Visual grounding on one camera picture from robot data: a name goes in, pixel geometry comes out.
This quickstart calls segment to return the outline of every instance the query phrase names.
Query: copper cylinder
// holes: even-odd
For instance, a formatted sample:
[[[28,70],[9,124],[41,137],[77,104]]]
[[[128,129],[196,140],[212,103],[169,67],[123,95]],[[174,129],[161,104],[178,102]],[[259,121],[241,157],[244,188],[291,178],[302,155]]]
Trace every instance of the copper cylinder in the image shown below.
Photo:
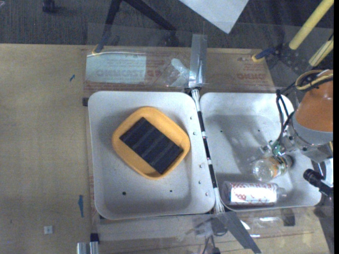
[[[328,70],[323,75],[332,74]],[[333,80],[308,91],[295,113],[297,122],[309,129],[333,132]]]

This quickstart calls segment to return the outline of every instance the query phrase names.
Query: clear plastic bottle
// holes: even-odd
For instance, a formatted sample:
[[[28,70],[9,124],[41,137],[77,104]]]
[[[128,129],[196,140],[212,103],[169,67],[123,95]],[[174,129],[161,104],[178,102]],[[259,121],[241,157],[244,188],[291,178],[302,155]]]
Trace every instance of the clear plastic bottle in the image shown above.
[[[269,182],[275,177],[286,173],[293,165],[293,158],[290,155],[270,156],[253,162],[253,175],[261,182]]]
[[[287,191],[271,183],[224,182],[220,197],[230,206],[273,206],[287,197]]]

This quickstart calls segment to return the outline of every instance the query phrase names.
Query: yellow pole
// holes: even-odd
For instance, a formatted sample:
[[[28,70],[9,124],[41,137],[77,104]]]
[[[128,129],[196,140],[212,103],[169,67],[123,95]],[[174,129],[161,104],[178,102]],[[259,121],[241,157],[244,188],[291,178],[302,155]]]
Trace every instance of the yellow pole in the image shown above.
[[[289,47],[296,50],[317,23],[323,18],[326,12],[334,4],[334,0],[322,0],[318,7],[313,11],[312,15],[307,19],[302,28],[298,31],[295,37],[290,41]]]
[[[328,41],[326,41],[319,50],[310,58],[308,63],[316,67],[319,65],[320,62],[333,50],[334,46],[334,36],[331,37]]]

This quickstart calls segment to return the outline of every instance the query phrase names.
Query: dark floor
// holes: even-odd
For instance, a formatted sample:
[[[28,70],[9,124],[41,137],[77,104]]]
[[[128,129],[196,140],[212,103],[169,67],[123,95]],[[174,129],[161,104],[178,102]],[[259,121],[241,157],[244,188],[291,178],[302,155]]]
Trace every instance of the dark floor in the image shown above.
[[[110,0],[55,0],[56,13],[42,11],[43,0],[0,0],[0,43],[28,44],[97,44],[102,33]],[[201,33],[209,36],[211,48],[265,48],[288,41],[304,24],[322,0],[249,0],[231,33],[205,21],[178,0],[143,0],[170,21],[182,33]],[[128,4],[122,3],[114,25],[126,31],[159,26],[142,16]],[[334,28],[334,7],[317,24],[310,41],[327,37]],[[324,60],[326,68],[333,68],[333,52]],[[334,249],[332,218],[318,212],[330,249]]]

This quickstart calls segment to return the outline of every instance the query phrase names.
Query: plastic bottle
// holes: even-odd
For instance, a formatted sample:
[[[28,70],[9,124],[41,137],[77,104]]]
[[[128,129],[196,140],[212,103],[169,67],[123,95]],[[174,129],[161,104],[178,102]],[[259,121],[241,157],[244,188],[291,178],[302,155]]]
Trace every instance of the plastic bottle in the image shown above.
[[[273,206],[287,196],[285,188],[268,183],[224,182],[221,200],[231,206]]]
[[[286,173],[293,165],[293,158],[289,155],[270,156],[253,162],[253,175],[261,182],[269,182],[275,177]]]

